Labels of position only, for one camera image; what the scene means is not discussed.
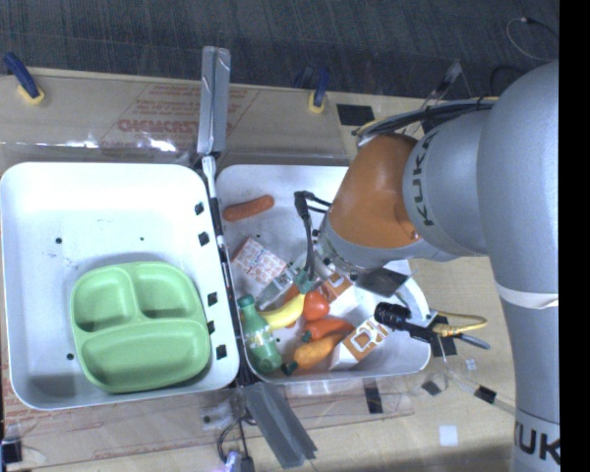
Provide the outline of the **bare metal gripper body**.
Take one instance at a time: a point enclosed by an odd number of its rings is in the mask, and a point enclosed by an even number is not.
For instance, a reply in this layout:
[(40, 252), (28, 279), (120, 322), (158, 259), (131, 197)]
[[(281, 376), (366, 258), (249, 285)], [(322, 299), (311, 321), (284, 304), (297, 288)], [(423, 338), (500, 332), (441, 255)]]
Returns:
[(370, 272), (354, 261), (356, 246), (340, 237), (332, 228), (322, 228), (317, 237), (307, 235), (294, 264), (294, 283), (299, 291), (316, 289), (332, 273), (357, 280)]

